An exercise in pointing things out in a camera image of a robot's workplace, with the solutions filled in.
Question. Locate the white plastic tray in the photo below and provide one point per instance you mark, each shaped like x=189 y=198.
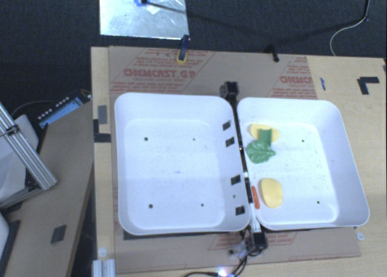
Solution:
x=175 y=164
x=305 y=167

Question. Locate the thin black and white rod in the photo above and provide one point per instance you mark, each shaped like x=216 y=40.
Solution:
x=242 y=155

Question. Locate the yellow round slice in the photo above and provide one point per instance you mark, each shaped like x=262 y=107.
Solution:
x=254 y=130

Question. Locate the brown cardboard board red print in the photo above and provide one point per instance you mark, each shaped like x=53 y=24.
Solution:
x=157 y=67

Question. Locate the green leaf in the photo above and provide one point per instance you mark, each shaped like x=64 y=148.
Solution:
x=260 y=151

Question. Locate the orange carrot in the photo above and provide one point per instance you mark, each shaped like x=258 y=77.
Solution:
x=256 y=197

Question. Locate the yellow oval slice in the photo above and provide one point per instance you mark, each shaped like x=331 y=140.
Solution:
x=271 y=192

